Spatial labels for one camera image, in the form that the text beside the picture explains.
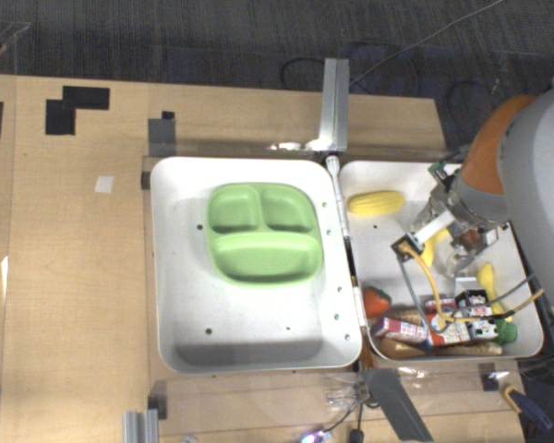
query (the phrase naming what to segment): wooden surface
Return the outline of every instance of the wooden surface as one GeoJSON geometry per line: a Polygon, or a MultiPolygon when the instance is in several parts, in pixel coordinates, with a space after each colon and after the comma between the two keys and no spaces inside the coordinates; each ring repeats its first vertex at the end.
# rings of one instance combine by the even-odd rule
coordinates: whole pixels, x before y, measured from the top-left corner
{"type": "MultiPolygon", "coordinates": [[[[0,346],[0,443],[121,441],[123,412],[143,411],[150,390],[139,184],[147,119],[174,111],[179,142],[306,142],[318,134],[319,95],[0,77],[0,99],[6,107],[15,104],[0,141],[0,205],[9,205],[12,192],[12,210],[0,209],[0,261],[9,254],[10,267],[0,346]],[[78,110],[74,137],[47,137],[45,100],[61,99],[65,84],[110,88],[110,110],[78,110]],[[14,115],[13,140],[8,127],[14,115]],[[100,175],[114,177],[112,193],[94,191],[100,175]]],[[[350,144],[444,147],[432,101],[360,96],[350,101],[350,144]]],[[[198,419],[212,421],[200,404],[198,419]]],[[[286,405],[277,397],[271,404],[286,405]]],[[[469,440],[495,441],[488,435],[499,435],[500,441],[521,441],[514,413],[500,412],[504,418],[496,429],[498,413],[472,419],[467,412],[456,413],[451,425],[465,425],[469,440]]],[[[388,424],[374,418],[366,423],[377,428],[373,434],[393,441],[388,424]]],[[[447,417],[426,421],[440,441],[465,441],[462,433],[443,439],[455,436],[447,417]]],[[[286,441],[292,431],[208,430],[198,437],[286,441]]]]}

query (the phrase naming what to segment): white cable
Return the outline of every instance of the white cable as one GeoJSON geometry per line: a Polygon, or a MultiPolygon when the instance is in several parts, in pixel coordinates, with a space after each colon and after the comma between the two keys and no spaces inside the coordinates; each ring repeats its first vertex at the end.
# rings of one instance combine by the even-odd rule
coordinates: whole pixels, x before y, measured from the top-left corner
{"type": "Polygon", "coordinates": [[[357,82],[359,82],[361,79],[365,78],[366,76],[368,76],[369,74],[371,74],[374,70],[376,70],[378,67],[380,67],[381,65],[387,63],[388,61],[390,61],[391,59],[393,59],[394,57],[396,57],[397,55],[400,55],[402,53],[405,53],[407,51],[410,51],[411,49],[414,49],[416,48],[417,46],[420,46],[421,44],[423,44],[424,42],[427,42],[429,40],[432,40],[433,38],[435,38],[436,36],[439,36],[442,32],[448,30],[449,28],[457,25],[458,23],[461,23],[462,21],[464,21],[465,19],[469,19],[471,17],[475,17],[476,15],[479,15],[480,13],[482,12],[485,12],[487,10],[490,10],[493,6],[496,6],[502,2],[504,2],[505,0],[496,0],[495,2],[491,3],[491,4],[488,4],[486,6],[483,6],[482,8],[479,8],[478,10],[475,10],[473,11],[472,13],[468,13],[467,15],[464,15],[463,17],[461,18],[458,18],[458,19],[455,19],[454,21],[452,21],[451,23],[448,23],[447,25],[445,25],[443,28],[441,28],[440,30],[437,30],[435,31],[434,33],[431,33],[429,34],[427,37],[423,38],[422,40],[420,41],[417,41],[413,44],[411,44],[410,46],[404,48],[404,49],[401,49],[400,51],[396,52],[396,53],[393,53],[391,55],[389,55],[388,57],[382,59],[381,61],[379,61],[377,64],[375,64],[373,67],[371,67],[369,70],[367,70],[366,72],[364,72],[363,74],[361,74],[361,76],[359,76],[358,78],[355,78],[354,80],[351,81],[351,84],[349,85],[349,88],[353,87],[357,82]]]}

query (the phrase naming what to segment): yellow cable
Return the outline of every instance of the yellow cable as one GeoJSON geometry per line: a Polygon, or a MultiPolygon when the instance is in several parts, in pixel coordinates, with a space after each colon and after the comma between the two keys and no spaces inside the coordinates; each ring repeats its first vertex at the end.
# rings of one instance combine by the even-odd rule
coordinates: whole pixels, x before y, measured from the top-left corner
{"type": "MultiPolygon", "coordinates": [[[[437,315],[439,315],[439,317],[442,320],[444,320],[448,323],[454,323],[456,321],[467,323],[467,322],[479,321],[480,318],[484,318],[484,317],[452,317],[452,316],[449,316],[449,315],[445,315],[443,313],[443,309],[441,307],[441,297],[440,297],[440,292],[437,288],[437,284],[435,283],[435,279],[433,279],[433,275],[431,274],[431,271],[427,267],[427,264],[425,263],[423,258],[420,257],[416,253],[416,251],[412,247],[410,247],[410,245],[408,245],[407,243],[401,243],[398,246],[398,249],[401,252],[406,253],[406,254],[410,255],[411,257],[413,257],[415,259],[415,261],[417,262],[417,264],[421,267],[423,272],[425,272],[425,275],[427,276],[427,279],[428,279],[428,283],[430,284],[431,290],[433,291],[433,297],[435,298],[435,308],[437,309],[437,315]]],[[[540,289],[539,291],[534,293],[531,297],[528,297],[525,301],[523,301],[521,304],[519,304],[518,306],[516,306],[515,308],[513,308],[512,310],[510,310],[507,313],[511,313],[511,312],[517,313],[517,312],[519,312],[521,309],[527,307],[529,304],[531,304],[533,301],[535,301],[543,293],[544,293],[544,290],[540,289]]]]}

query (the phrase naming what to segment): wooden table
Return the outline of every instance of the wooden table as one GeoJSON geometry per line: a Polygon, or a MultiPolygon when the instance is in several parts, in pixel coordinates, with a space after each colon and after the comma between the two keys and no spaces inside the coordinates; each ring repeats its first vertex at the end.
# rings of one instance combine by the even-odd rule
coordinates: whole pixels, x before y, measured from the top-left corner
{"type": "MultiPolygon", "coordinates": [[[[139,181],[148,119],[175,112],[185,143],[305,143],[318,134],[320,94],[0,76],[0,102],[0,443],[121,441],[123,413],[145,410],[150,391],[139,181]],[[75,136],[46,136],[46,100],[61,99],[64,85],[109,88],[110,108],[77,110],[75,136]],[[114,178],[110,193],[95,192],[100,176],[114,178]]],[[[433,101],[351,96],[349,126],[358,156],[444,150],[433,101]]],[[[516,365],[502,366],[521,387],[516,365]]],[[[438,441],[523,441],[497,392],[485,412],[489,393],[447,386],[434,396],[440,407],[423,412],[438,441]],[[449,407],[458,410],[448,416],[449,407]]],[[[198,409],[201,425],[219,417],[198,409]]],[[[366,441],[396,441],[379,411],[363,427],[366,441]]],[[[197,437],[295,441],[308,429],[212,425],[197,437]]]]}

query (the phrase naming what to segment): green plate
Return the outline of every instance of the green plate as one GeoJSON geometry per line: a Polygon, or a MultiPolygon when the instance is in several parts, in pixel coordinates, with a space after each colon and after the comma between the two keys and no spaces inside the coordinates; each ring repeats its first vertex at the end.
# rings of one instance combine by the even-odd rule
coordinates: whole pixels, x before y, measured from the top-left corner
{"type": "Polygon", "coordinates": [[[226,281],[284,285],[322,268],[316,212],[301,190],[282,184],[228,184],[206,212],[211,263],[226,281]]]}

